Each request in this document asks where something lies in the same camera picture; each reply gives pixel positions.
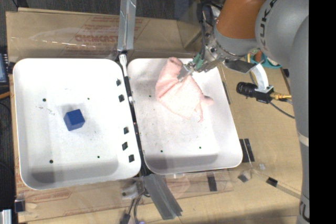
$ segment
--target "pink cloth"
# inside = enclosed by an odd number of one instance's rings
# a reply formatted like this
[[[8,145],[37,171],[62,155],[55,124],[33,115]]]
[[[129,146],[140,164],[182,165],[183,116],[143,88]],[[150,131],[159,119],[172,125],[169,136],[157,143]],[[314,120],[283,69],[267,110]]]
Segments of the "pink cloth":
[[[203,95],[202,90],[192,76],[187,76],[179,82],[183,63],[175,58],[168,59],[162,68],[155,86],[155,95],[158,101],[173,113],[190,119],[193,113],[203,120],[203,110],[213,103],[213,99]]]

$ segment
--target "white plastic tray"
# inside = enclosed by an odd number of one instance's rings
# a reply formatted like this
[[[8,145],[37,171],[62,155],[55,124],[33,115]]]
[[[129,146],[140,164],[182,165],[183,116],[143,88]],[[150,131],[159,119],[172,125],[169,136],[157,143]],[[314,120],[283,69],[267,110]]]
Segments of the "white plastic tray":
[[[139,172],[127,93],[115,62],[24,59],[15,65],[13,76],[20,173],[28,187],[96,183]],[[63,118],[75,109],[81,110],[86,122],[68,131]]]
[[[136,59],[128,65],[148,168],[156,174],[178,174],[239,165],[243,153],[219,71],[193,74],[203,93],[214,99],[200,123],[196,115],[186,120],[155,99],[155,85],[166,62]]]

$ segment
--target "blue cube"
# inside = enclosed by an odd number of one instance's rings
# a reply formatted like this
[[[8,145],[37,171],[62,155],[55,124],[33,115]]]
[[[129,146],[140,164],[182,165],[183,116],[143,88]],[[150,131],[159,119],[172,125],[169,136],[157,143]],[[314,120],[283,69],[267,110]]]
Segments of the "blue cube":
[[[64,116],[64,122],[69,131],[81,128],[84,123],[84,117],[80,112],[80,109],[69,111]]]

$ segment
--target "teal part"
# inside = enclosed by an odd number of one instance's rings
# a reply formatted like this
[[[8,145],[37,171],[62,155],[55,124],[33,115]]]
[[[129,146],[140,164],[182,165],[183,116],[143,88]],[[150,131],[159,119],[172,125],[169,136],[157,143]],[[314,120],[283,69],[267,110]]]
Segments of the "teal part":
[[[196,64],[195,70],[198,70],[199,68],[201,68],[202,64],[203,64],[204,60],[199,60]]]
[[[254,60],[254,57],[252,57],[250,59],[250,62],[251,63],[258,63]],[[267,56],[264,53],[261,54],[261,65],[263,67],[271,68],[271,69],[278,69],[278,68],[281,67],[281,65],[277,65],[277,66],[272,65],[272,63],[267,59]]]
[[[197,54],[193,59],[193,63],[197,63],[200,57],[201,57],[201,54]]]

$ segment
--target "cardboard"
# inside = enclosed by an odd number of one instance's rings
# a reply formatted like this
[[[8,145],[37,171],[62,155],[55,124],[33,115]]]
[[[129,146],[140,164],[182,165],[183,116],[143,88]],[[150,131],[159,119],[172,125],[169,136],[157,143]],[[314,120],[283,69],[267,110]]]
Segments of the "cardboard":
[[[181,42],[177,22],[151,18],[137,18],[134,50],[128,53],[129,61],[136,58],[163,58],[176,56],[192,57]],[[100,31],[101,25],[108,31],[117,29],[117,16],[67,13],[52,10],[19,9],[6,13],[8,56],[11,62],[28,57],[100,57],[111,56],[117,41],[95,44],[91,40],[74,42],[76,33],[57,30],[75,26],[80,35],[87,30]],[[55,33],[60,39],[54,41]],[[250,82],[249,75],[240,74],[219,66],[222,81],[226,85],[233,118],[241,139],[248,138],[255,161],[242,163],[236,168],[213,172],[217,191],[209,191],[207,173],[195,173],[166,177],[173,195],[183,209],[182,221],[186,223],[209,223],[223,220],[248,224],[246,218],[262,219],[258,223],[294,223],[287,216],[298,213],[302,180],[301,156],[296,135],[295,121],[278,112],[270,105],[246,99],[235,91],[240,81]],[[281,93],[288,93],[286,81],[279,69],[267,70],[270,84]],[[25,201],[25,211],[18,214],[20,223],[117,223],[130,204],[122,196],[122,190],[134,180],[105,182],[36,191],[28,188],[21,180],[16,132],[16,111],[13,92],[13,78],[10,76],[10,99],[12,106],[13,140],[15,154],[17,200]],[[287,103],[276,105],[293,114]],[[240,175],[248,180],[242,182]],[[271,177],[277,180],[277,187],[266,183]],[[158,221],[160,216],[150,198],[143,198],[139,206],[139,219]],[[179,219],[171,223],[180,223]]]

